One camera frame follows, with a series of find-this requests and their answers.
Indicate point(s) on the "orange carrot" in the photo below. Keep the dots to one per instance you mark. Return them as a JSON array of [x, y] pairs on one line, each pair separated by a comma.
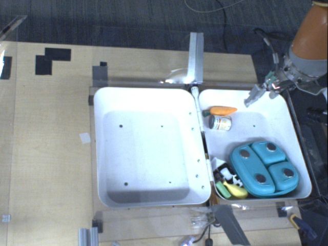
[[222, 110]]

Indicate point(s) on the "green block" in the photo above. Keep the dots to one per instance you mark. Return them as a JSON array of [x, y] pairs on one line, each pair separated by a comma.
[[223, 189]]

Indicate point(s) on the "yellow banana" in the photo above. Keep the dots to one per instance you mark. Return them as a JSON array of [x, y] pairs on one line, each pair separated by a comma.
[[237, 190]]

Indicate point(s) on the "small white labelled can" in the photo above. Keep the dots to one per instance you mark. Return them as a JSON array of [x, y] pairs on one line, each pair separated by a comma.
[[222, 123]]

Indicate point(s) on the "blue divided plate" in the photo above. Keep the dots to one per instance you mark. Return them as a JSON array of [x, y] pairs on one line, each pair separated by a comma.
[[258, 168]]

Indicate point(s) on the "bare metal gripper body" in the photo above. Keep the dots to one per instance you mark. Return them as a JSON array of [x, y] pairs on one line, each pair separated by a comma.
[[290, 73]]

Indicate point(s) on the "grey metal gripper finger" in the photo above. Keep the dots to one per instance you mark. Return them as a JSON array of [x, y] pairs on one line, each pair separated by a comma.
[[273, 94], [254, 95]]

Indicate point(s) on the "white plastic tray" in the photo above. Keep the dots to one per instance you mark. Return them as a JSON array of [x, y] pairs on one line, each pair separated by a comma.
[[143, 147], [264, 127]]

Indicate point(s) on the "pale wood board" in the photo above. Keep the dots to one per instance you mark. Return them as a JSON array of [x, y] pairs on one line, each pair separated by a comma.
[[51, 137]]

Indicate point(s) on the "black and white carton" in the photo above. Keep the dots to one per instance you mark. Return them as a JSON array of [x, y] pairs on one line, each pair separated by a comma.
[[225, 172]]

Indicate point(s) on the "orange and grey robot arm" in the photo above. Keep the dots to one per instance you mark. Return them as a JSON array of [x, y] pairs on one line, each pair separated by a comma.
[[311, 32]]

